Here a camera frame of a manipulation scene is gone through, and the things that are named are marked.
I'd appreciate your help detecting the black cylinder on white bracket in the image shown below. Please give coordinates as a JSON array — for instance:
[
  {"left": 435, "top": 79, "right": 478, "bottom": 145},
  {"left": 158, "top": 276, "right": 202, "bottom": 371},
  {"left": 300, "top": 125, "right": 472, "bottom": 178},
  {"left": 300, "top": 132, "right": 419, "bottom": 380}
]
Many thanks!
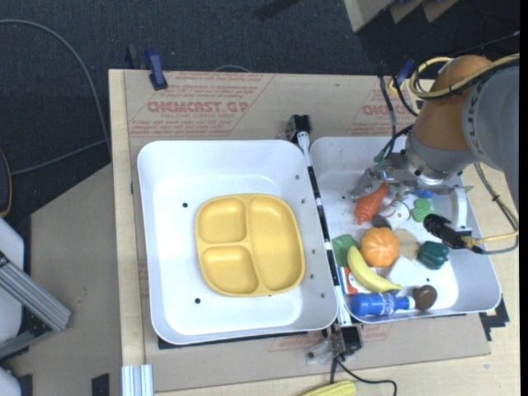
[{"left": 422, "top": 185, "right": 474, "bottom": 250}]

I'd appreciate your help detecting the orange carrot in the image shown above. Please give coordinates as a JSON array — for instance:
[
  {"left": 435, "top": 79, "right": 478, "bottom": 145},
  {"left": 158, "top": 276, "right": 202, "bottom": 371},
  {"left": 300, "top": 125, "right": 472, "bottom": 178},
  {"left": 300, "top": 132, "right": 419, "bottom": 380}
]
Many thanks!
[{"left": 354, "top": 183, "right": 390, "bottom": 226}]

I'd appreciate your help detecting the blue bottle with white cap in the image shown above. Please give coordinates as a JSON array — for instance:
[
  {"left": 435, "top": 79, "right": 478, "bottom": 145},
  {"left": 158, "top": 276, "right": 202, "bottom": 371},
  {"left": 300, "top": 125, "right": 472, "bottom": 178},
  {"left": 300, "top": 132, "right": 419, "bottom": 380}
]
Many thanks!
[{"left": 349, "top": 291, "right": 416, "bottom": 318}]

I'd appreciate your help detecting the white plastic tray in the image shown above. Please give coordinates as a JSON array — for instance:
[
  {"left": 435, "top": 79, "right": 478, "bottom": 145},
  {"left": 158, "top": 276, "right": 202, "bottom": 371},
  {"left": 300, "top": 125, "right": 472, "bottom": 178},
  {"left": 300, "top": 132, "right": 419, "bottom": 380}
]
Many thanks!
[
  {"left": 309, "top": 135, "right": 502, "bottom": 325},
  {"left": 136, "top": 139, "right": 341, "bottom": 346}
]

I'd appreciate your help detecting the white can with red print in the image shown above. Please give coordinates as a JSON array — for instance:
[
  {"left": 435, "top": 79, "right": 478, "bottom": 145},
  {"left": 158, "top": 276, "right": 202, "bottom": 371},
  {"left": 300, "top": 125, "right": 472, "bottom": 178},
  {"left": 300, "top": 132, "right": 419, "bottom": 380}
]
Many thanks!
[{"left": 371, "top": 199, "right": 411, "bottom": 231}]

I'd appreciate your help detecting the black block with thin wires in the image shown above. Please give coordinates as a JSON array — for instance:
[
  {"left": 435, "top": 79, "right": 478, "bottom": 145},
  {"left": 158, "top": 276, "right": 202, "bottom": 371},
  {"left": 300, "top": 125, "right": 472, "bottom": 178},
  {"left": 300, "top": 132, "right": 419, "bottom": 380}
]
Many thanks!
[
  {"left": 276, "top": 114, "right": 313, "bottom": 144},
  {"left": 306, "top": 323, "right": 365, "bottom": 365}
]

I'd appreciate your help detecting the dark green pepper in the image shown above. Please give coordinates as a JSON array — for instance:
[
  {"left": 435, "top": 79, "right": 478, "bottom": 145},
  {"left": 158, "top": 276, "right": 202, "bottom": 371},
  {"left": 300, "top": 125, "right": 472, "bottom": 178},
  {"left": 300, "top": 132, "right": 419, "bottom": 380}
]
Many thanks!
[{"left": 417, "top": 240, "right": 450, "bottom": 270}]

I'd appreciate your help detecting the red and white carton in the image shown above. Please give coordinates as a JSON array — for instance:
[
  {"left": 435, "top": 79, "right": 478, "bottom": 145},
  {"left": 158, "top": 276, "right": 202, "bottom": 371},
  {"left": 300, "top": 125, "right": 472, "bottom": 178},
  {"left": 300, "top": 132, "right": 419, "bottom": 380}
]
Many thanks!
[{"left": 337, "top": 266, "right": 371, "bottom": 296}]

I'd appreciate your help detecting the white block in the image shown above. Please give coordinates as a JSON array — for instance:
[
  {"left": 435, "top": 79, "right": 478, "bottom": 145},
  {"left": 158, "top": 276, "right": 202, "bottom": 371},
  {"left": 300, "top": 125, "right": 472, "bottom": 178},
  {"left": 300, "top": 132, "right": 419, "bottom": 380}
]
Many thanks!
[{"left": 386, "top": 255, "right": 427, "bottom": 288}]

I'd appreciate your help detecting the green toy leaf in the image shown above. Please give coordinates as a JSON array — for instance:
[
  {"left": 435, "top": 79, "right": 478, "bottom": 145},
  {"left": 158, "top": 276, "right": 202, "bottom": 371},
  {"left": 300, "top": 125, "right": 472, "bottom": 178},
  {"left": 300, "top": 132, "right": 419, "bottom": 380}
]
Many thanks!
[{"left": 331, "top": 233, "right": 361, "bottom": 268}]

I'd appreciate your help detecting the yellow banana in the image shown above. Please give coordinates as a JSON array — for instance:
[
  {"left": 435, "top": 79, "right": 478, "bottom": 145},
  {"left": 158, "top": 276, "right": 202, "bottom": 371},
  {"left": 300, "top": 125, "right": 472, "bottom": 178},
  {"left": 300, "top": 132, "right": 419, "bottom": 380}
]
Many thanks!
[{"left": 346, "top": 245, "right": 403, "bottom": 294}]

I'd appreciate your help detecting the thin black and white rod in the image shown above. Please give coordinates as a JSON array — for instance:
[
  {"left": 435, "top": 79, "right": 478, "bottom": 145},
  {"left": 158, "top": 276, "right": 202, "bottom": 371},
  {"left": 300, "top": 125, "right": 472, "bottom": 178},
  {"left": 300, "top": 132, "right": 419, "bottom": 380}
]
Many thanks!
[{"left": 297, "top": 131, "right": 347, "bottom": 326}]

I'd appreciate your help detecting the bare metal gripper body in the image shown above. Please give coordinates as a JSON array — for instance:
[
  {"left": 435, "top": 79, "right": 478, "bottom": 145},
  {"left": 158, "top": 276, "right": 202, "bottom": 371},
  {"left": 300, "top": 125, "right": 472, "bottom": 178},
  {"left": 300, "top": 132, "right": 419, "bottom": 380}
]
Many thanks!
[{"left": 363, "top": 151, "right": 451, "bottom": 190}]

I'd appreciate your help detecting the brown cardboard board red print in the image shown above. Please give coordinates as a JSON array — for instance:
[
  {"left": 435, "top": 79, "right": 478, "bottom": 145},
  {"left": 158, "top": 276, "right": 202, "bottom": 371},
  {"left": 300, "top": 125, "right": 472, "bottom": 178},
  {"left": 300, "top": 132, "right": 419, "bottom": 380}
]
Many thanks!
[{"left": 123, "top": 70, "right": 493, "bottom": 394}]

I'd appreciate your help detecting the light green toy vegetable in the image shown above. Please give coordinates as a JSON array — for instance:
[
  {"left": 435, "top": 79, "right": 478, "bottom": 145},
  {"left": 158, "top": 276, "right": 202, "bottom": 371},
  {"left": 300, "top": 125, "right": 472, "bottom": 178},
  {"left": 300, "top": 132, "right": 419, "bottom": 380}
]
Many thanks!
[{"left": 412, "top": 197, "right": 435, "bottom": 224}]

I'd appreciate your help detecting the beige biscuit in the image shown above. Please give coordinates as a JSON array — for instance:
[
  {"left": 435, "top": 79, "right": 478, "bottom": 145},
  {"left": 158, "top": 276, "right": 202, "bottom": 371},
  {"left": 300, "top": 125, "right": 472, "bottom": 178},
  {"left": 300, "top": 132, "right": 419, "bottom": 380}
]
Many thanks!
[{"left": 391, "top": 229, "right": 422, "bottom": 261}]

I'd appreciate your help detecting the orange pumpkin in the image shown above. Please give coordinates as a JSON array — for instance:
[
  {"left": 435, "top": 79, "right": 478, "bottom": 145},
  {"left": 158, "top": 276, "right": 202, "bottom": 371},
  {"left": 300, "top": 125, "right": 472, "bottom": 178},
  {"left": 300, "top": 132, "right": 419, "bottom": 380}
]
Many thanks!
[{"left": 360, "top": 226, "right": 402, "bottom": 268}]

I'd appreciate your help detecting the yellow divided plate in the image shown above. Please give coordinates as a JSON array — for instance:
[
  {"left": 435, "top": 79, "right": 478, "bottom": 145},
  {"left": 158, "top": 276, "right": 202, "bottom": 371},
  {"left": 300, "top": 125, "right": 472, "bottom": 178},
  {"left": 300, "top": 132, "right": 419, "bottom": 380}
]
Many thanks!
[{"left": 194, "top": 192, "right": 307, "bottom": 298}]

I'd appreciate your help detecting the brown round biscuit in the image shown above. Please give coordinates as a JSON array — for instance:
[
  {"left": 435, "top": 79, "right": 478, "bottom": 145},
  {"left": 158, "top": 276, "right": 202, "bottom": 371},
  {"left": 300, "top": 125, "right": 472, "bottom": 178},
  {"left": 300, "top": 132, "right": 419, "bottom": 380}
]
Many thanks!
[{"left": 412, "top": 284, "right": 438, "bottom": 311}]

